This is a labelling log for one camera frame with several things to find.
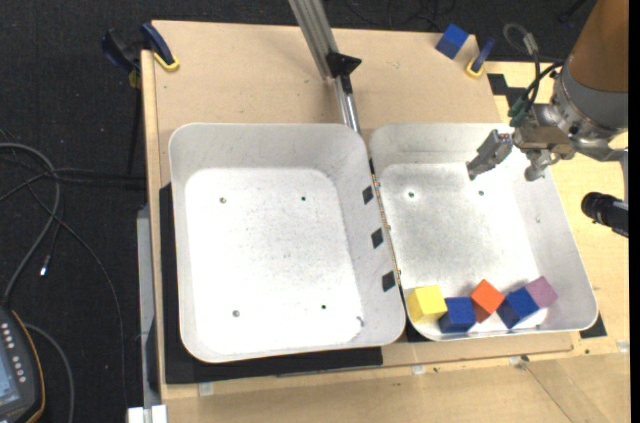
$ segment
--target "wooden table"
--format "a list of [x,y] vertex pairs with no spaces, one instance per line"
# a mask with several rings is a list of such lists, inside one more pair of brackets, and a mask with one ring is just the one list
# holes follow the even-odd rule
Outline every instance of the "wooden table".
[[[160,396],[174,422],[629,421],[628,240],[580,210],[590,191],[623,194],[618,165],[577,157],[553,167],[607,335],[577,332],[383,347],[384,366],[248,378],[204,385],[164,381],[158,191],[170,180],[167,145],[190,122],[339,122],[332,87],[320,80],[297,27],[155,22],[180,68],[142,56],[142,90]],[[477,54],[468,40],[455,61],[439,34],[334,30],[341,51],[363,59],[352,75],[365,140],[384,123],[501,122],[504,97],[486,75],[464,74]],[[510,86],[526,86],[528,63],[487,63]],[[540,101],[548,98],[543,87]],[[526,356],[527,361],[514,360]]]

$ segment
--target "yellow cube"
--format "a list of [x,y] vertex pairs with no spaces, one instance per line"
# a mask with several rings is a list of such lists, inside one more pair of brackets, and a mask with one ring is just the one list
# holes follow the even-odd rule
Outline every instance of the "yellow cube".
[[407,310],[413,323],[435,322],[447,312],[440,286],[422,286],[407,295]]

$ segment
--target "blue cube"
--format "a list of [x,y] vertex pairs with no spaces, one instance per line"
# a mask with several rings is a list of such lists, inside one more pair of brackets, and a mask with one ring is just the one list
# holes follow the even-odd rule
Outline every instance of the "blue cube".
[[436,50],[453,60],[469,34],[453,23],[447,27],[442,37],[436,44]]
[[511,329],[539,309],[527,288],[522,287],[505,297],[498,308],[498,314],[507,328]]
[[475,325],[476,314],[471,297],[448,297],[444,301],[447,312],[438,320],[443,333],[467,332]]

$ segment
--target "dark floor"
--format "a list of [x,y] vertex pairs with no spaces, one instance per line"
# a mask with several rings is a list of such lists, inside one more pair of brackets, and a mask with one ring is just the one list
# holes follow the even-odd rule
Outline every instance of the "dark floor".
[[[544,55],[564,58],[594,3],[561,23],[558,15],[575,1],[327,0],[326,9],[334,27],[438,31],[456,23],[480,42],[495,37],[492,58],[522,60],[526,57],[502,37],[502,27],[518,22],[534,33]],[[133,41],[141,23],[158,18],[295,24],[286,0],[0,0],[0,13],[0,129],[44,153],[56,167],[112,174],[127,169],[135,91],[126,73],[102,55],[100,39],[106,29],[117,27]],[[138,148],[137,176],[144,174],[141,152]],[[16,168],[14,160],[0,153],[2,291],[47,218],[27,190],[3,198],[31,175]],[[35,165],[26,156],[18,155],[18,160]],[[142,403],[135,218],[145,194],[124,189],[120,182],[108,183],[113,186],[65,184],[63,220],[93,248],[117,294],[127,401],[114,298],[104,273],[77,239],[60,230],[49,274],[41,278],[39,270],[53,242],[53,233],[47,235],[11,297],[11,307],[46,329],[69,356],[78,422],[123,421],[125,405]],[[34,190],[51,204],[50,183],[37,183]],[[66,421],[62,362],[47,342],[38,336],[35,342],[48,389],[42,421]]]

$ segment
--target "orange cube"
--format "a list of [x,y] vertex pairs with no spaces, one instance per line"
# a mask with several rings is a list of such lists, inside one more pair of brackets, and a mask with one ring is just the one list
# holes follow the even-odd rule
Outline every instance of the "orange cube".
[[496,312],[504,295],[493,286],[489,281],[483,279],[478,286],[471,292],[471,302],[473,310],[476,314],[476,320],[483,322]]

